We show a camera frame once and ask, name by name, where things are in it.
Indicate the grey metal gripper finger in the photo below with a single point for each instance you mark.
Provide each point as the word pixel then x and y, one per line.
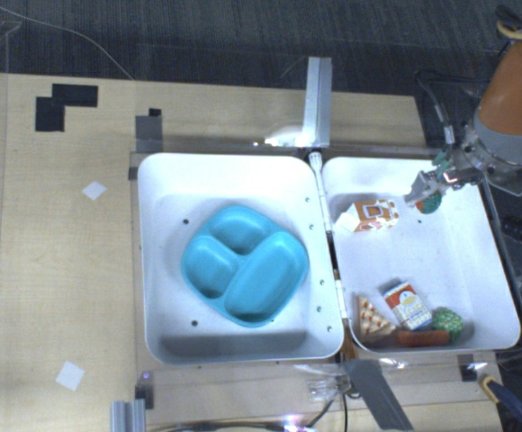
pixel 434 184
pixel 416 187

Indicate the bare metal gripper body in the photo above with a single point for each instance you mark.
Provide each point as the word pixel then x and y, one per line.
pixel 464 165

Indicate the green and orange round toy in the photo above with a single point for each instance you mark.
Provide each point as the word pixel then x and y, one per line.
pixel 430 203

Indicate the orange and white carton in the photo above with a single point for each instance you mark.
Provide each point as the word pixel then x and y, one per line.
pixel 373 216

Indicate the white plastic tray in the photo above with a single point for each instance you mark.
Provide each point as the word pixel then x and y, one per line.
pixel 175 178
pixel 445 259

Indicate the red and white carton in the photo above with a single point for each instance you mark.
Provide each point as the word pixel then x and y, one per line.
pixel 407 306

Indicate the green broccoli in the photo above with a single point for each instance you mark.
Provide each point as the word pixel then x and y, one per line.
pixel 449 323

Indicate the pizza slice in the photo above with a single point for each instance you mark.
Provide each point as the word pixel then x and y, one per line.
pixel 371 320

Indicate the orange carrot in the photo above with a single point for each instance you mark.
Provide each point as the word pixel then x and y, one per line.
pixel 423 338

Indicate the blue divided plate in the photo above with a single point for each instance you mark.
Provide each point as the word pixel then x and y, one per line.
pixel 243 266

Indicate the pale wood board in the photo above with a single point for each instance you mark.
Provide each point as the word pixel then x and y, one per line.
pixel 63 263

